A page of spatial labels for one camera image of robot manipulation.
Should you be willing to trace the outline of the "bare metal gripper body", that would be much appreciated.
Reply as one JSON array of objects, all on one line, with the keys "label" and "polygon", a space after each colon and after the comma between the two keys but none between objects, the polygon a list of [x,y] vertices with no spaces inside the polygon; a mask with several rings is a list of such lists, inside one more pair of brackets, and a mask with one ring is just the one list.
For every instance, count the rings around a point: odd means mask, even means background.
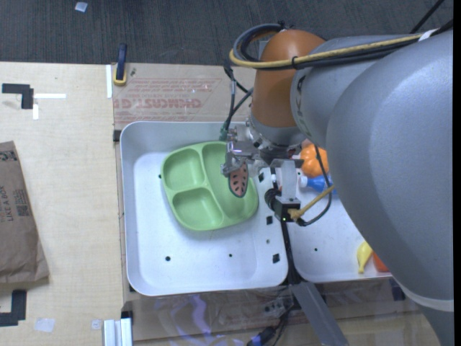
[{"label": "bare metal gripper body", "polygon": [[231,123],[224,125],[226,153],[243,159],[258,160],[260,167],[269,167],[274,159],[274,127],[260,122]]}]

